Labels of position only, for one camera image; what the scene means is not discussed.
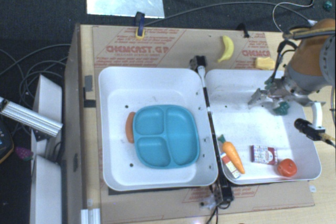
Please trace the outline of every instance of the yellow banana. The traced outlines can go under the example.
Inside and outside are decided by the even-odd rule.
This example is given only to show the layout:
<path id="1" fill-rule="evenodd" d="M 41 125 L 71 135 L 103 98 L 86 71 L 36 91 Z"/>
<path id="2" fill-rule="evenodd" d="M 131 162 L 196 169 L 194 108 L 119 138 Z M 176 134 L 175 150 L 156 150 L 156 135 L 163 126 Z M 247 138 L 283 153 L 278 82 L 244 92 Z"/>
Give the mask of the yellow banana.
<path id="1" fill-rule="evenodd" d="M 217 60 L 217 62 L 228 60 L 233 55 L 235 46 L 233 44 L 232 39 L 230 39 L 228 36 L 223 36 L 223 44 L 224 44 L 224 53 L 223 53 L 222 57 L 220 57 Z"/>

